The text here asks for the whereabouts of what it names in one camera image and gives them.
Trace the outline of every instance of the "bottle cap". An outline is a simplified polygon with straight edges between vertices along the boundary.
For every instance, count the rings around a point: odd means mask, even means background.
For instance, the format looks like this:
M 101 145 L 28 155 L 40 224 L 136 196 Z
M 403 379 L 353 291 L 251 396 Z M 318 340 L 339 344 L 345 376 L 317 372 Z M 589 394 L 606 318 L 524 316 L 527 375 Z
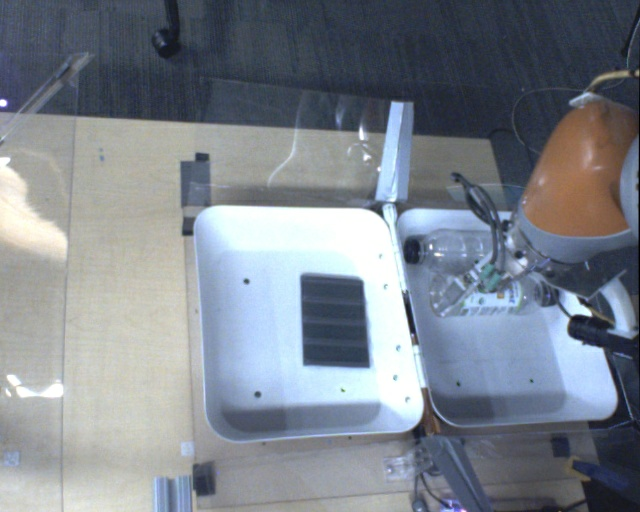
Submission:
M 415 238 L 407 238 L 402 246 L 404 261 L 415 265 L 420 263 L 420 242 Z

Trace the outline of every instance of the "black foot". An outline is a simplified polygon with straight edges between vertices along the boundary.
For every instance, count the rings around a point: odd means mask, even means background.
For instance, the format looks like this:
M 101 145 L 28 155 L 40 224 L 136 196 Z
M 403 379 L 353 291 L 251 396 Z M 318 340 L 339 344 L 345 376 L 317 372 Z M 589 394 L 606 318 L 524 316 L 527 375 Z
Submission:
M 173 57 L 181 48 L 178 38 L 167 28 L 161 28 L 153 34 L 151 43 L 163 59 Z

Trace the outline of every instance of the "plastic bottle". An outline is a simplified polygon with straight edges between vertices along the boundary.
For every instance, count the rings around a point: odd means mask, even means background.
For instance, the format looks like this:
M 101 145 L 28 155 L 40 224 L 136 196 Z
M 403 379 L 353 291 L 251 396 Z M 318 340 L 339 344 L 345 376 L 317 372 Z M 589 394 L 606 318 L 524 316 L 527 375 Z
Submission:
M 475 290 L 455 304 L 455 300 L 450 298 L 459 295 L 451 293 L 452 289 L 456 289 L 455 285 L 451 286 L 453 279 L 436 275 L 431 280 L 431 308 L 437 316 L 526 315 L 541 307 L 556 304 L 551 287 L 532 276 L 513 281 L 498 292 L 482 293 Z
M 407 238 L 402 249 L 409 264 L 424 265 L 436 274 L 459 275 L 491 252 L 491 233 L 437 229 Z

